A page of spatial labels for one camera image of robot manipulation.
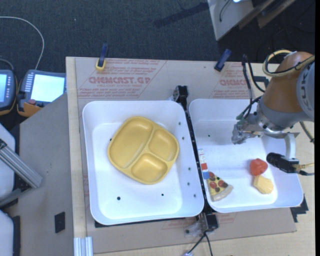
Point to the white red blue packet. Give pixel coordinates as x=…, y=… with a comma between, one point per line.
x=203, y=162

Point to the brown cardboard board red print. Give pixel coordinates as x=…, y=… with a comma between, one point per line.
x=160, y=75

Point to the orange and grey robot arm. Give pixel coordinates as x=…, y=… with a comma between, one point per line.
x=285, y=90

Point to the yellow ridged toy food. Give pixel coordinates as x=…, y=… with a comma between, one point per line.
x=263, y=185

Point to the toy pizza slice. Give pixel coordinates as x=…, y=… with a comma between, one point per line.
x=217, y=187

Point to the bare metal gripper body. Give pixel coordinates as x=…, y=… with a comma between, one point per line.
x=246, y=133

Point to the white plastic tray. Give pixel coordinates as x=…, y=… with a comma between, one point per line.
x=230, y=160
x=140, y=200

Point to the thin black and white rod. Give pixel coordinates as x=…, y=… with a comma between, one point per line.
x=193, y=140

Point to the black cylinder on white bracket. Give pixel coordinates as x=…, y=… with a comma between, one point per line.
x=280, y=161

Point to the yellow divided plate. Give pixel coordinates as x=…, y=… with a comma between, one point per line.
x=140, y=147

